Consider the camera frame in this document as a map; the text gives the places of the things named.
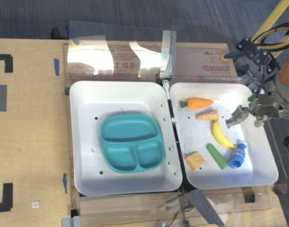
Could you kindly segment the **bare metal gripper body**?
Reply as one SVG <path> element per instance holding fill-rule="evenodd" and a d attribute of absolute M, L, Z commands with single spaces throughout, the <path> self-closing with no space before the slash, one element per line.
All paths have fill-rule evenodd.
<path fill-rule="evenodd" d="M 253 93 L 249 97 L 249 112 L 256 118 L 283 118 L 289 120 L 289 101 L 280 93 L 269 91 L 266 94 Z"/>

